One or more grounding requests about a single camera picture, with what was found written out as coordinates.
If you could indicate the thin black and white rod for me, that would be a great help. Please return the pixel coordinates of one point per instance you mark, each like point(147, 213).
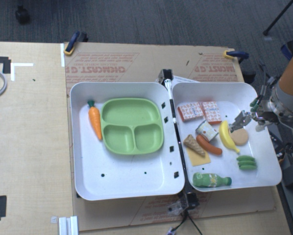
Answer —
point(178, 136)

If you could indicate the round tan biscuit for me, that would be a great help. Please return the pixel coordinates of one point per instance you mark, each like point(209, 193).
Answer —
point(240, 137)

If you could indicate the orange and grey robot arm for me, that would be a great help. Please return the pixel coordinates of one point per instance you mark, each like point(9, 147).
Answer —
point(289, 77)

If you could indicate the white paper sheet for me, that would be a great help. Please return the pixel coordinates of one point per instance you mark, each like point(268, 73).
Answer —
point(185, 79)

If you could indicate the orange sausage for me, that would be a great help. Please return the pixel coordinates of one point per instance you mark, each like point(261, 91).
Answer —
point(209, 146)

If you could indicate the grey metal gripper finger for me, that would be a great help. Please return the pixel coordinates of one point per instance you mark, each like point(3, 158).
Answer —
point(245, 115)
point(237, 124)

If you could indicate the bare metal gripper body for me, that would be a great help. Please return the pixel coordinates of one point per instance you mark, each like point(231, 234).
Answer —
point(278, 115)

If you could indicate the black chair caster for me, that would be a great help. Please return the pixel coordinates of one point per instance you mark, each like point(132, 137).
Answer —
point(22, 15)

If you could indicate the green bottle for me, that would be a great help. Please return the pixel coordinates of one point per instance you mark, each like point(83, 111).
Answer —
point(207, 180)

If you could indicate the brown cardboard board red print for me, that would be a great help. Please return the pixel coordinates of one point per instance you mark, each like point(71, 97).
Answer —
point(136, 62)

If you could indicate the brown ice cream cone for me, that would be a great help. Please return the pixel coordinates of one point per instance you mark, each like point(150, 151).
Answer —
point(194, 144)

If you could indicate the orange carrot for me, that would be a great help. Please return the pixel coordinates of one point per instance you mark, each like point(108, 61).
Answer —
point(95, 120)

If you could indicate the small white and orange can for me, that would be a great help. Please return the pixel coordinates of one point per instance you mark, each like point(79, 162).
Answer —
point(207, 130)

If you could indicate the green pea pods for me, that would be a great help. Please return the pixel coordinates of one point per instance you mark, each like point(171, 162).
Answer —
point(247, 162)

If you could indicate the black stand leg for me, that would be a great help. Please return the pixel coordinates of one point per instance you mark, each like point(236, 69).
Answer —
point(281, 13)

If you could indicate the yellow banana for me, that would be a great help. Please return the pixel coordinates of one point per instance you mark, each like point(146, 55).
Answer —
point(225, 134)

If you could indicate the white plastic tray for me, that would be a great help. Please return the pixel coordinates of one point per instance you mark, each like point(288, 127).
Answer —
point(127, 175)
point(261, 155)

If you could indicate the green divided plate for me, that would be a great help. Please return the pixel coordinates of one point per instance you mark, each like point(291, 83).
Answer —
point(131, 111)

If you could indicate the orange and white carton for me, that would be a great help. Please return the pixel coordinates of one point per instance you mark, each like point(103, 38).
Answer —
point(190, 111)
point(212, 112)

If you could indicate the yellow cheese slice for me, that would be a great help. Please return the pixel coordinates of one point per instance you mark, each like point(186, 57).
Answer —
point(198, 160)

